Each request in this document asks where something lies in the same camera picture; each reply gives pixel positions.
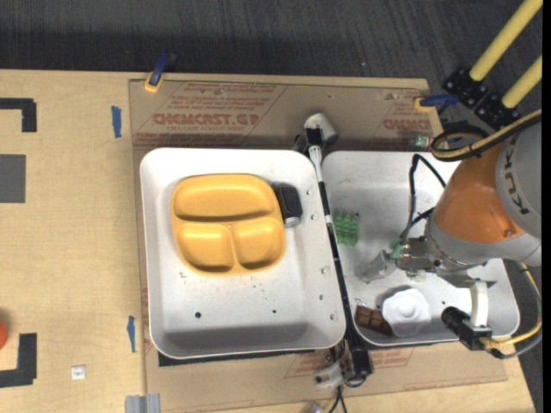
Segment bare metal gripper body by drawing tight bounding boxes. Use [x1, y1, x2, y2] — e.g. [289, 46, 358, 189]
[394, 236, 440, 274]

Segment green grapes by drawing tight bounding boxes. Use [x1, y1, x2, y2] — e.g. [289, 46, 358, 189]
[332, 210, 361, 248]

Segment brown chocolate bar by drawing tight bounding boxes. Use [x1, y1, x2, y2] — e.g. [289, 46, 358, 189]
[354, 305, 394, 337]

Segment thin black and white rod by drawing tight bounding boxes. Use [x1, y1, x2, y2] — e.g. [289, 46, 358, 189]
[307, 144, 367, 354]

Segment white plastic tray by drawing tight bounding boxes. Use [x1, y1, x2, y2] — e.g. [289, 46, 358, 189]
[320, 150, 522, 348]
[138, 146, 348, 361]

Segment black can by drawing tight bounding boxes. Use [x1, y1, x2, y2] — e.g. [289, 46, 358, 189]
[272, 182, 304, 229]

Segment white can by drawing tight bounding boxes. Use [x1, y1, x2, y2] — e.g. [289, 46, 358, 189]
[302, 111, 339, 146]

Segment yellow divided plate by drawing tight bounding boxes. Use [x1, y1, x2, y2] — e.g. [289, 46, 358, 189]
[169, 173, 288, 275]

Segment brown cardboard board red print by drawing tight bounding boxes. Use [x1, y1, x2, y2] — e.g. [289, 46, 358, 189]
[128, 77, 510, 409]

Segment black cylinder on white bracket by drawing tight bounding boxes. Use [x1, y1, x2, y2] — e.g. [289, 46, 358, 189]
[440, 280, 496, 352]

